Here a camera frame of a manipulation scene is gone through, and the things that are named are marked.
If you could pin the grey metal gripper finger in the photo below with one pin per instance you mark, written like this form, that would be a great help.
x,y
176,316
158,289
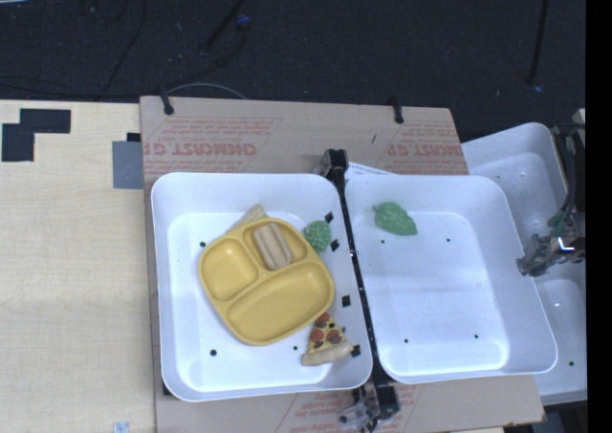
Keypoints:
x,y
531,265
539,244

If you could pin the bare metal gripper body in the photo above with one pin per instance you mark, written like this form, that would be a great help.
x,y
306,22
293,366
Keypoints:
x,y
569,249

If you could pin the white plastic tray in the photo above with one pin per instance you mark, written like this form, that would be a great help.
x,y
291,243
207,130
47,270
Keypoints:
x,y
191,326
444,302
516,158

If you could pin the green grapes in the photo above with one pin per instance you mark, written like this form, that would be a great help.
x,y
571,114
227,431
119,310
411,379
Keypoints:
x,y
394,220

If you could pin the thin black rod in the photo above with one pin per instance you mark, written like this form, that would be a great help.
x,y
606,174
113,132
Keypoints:
x,y
358,278

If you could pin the white paper sheet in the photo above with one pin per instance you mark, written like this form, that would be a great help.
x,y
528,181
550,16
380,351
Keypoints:
x,y
370,169

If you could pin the green broccoli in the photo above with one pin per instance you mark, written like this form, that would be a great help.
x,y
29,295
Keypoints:
x,y
318,234

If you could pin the pizza slice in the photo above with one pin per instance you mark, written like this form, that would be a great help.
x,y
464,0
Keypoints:
x,y
325,340

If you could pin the yellow divided plate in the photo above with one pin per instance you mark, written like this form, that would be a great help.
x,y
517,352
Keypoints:
x,y
277,302

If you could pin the tan sausage in bun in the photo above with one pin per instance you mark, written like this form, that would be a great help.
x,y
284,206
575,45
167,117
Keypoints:
x,y
271,247

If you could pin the tan bread slice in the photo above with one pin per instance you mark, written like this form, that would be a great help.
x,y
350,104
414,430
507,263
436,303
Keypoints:
x,y
253,215

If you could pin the brown cardboard board red print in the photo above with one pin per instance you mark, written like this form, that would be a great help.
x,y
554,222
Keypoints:
x,y
215,135

